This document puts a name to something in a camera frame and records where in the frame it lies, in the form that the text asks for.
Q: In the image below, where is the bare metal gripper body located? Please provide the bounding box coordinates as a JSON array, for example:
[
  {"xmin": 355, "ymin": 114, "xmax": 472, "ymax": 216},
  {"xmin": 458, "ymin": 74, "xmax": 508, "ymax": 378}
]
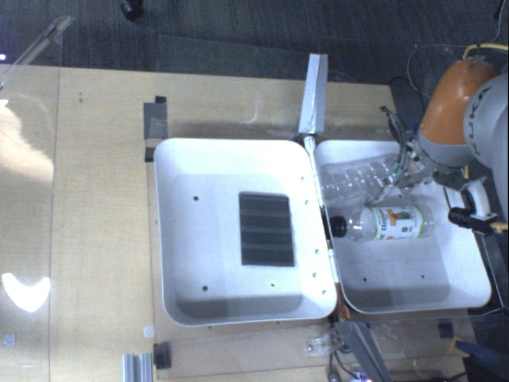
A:
[{"xmin": 397, "ymin": 141, "xmax": 435, "ymax": 189}]

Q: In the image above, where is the clear bottle with black cap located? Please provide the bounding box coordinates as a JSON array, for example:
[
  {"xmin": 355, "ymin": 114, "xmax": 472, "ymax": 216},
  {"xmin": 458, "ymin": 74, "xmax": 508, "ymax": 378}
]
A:
[{"xmin": 328, "ymin": 204, "xmax": 435, "ymax": 244}]

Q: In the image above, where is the clear empty plastic bottle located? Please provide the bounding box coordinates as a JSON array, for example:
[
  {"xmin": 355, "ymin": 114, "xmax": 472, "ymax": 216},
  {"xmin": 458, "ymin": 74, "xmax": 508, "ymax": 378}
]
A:
[{"xmin": 319, "ymin": 153, "xmax": 403, "ymax": 208}]

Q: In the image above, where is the white plastic tray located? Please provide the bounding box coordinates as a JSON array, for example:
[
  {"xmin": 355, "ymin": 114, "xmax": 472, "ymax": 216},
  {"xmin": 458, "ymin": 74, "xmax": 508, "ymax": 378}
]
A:
[
  {"xmin": 313, "ymin": 138, "xmax": 493, "ymax": 316},
  {"xmin": 153, "ymin": 137, "xmax": 340, "ymax": 329}
]

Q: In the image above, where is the dark grey ribbed pad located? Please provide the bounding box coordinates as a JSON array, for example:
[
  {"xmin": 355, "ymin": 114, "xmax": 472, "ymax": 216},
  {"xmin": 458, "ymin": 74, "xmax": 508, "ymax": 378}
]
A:
[{"xmin": 238, "ymin": 191, "xmax": 297, "ymax": 268}]

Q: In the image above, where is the black cylinder on white bracket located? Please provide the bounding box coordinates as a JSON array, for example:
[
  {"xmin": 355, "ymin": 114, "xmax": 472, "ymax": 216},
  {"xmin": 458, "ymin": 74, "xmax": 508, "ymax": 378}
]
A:
[{"xmin": 448, "ymin": 175, "xmax": 500, "ymax": 237}]

